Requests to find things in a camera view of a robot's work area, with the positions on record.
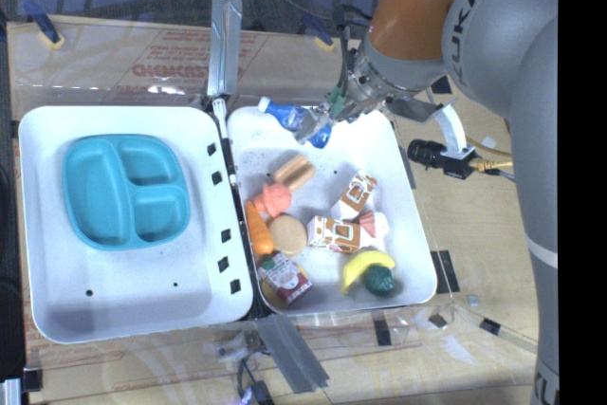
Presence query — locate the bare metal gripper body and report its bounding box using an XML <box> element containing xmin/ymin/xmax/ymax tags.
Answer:
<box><xmin>325</xmin><ymin>54</ymin><xmax>413</xmax><ymax>124</ymax></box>

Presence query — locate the blue divided plate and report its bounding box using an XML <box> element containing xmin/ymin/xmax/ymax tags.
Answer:
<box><xmin>61</xmin><ymin>134</ymin><xmax>192</xmax><ymax>251</ymax></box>

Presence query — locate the white plastic tray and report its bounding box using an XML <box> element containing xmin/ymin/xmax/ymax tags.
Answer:
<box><xmin>226</xmin><ymin>104</ymin><xmax>438</xmax><ymax>317</ymax></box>
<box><xmin>17</xmin><ymin>104</ymin><xmax>255</xmax><ymax>345</ymax></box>

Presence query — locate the tan round biscuit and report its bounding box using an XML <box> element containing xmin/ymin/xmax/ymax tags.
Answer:
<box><xmin>267</xmin><ymin>213</ymin><xmax>309</xmax><ymax>258</ymax></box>

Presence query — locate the yellow round disc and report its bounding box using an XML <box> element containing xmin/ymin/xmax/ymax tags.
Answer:
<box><xmin>259</xmin><ymin>279</ymin><xmax>291</xmax><ymax>311</ymax></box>

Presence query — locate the red and white carton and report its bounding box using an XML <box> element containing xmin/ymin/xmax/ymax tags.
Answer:
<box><xmin>257</xmin><ymin>250</ymin><xmax>314</xmax><ymax>307</ymax></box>

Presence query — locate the brown cardboard board, red print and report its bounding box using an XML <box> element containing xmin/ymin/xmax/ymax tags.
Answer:
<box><xmin>7</xmin><ymin>13</ymin><xmax>540</xmax><ymax>405</ymax></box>

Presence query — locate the pink and white toy cupcake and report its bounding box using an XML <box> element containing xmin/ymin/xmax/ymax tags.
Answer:
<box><xmin>358</xmin><ymin>210</ymin><xmax>391</xmax><ymax>252</ymax></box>

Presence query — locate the black cylinder on white bracket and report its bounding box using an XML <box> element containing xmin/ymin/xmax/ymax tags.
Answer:
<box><xmin>406</xmin><ymin>102</ymin><xmax>478</xmax><ymax>180</ymax></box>

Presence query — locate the yellow banana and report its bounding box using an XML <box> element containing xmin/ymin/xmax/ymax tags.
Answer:
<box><xmin>340</xmin><ymin>249</ymin><xmax>396</xmax><ymax>295</ymax></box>

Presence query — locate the orange carrot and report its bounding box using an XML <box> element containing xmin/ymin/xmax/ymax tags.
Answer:
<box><xmin>244</xmin><ymin>199</ymin><xmax>275</xmax><ymax>257</ymax></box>

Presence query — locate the blue bottle with white cap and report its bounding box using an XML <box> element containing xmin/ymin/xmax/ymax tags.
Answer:
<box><xmin>258</xmin><ymin>96</ymin><xmax>333</xmax><ymax>150</ymax></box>

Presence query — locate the green broccoli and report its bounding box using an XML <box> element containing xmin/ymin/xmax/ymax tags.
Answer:
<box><xmin>362</xmin><ymin>264</ymin><xmax>397</xmax><ymax>298</ymax></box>

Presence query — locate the tan hot dog bun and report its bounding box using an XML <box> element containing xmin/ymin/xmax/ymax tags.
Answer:
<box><xmin>272</xmin><ymin>155</ymin><xmax>318</xmax><ymax>193</ymax></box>

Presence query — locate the white and brown carton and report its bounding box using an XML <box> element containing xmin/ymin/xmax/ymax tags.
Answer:
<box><xmin>306</xmin><ymin>215</ymin><xmax>363</xmax><ymax>255</ymax></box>
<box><xmin>330</xmin><ymin>170</ymin><xmax>378</xmax><ymax>221</ymax></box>

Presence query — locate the pink toy ice cream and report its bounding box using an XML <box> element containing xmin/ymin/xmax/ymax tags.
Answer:
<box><xmin>253</xmin><ymin>183</ymin><xmax>293</xmax><ymax>220</ymax></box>

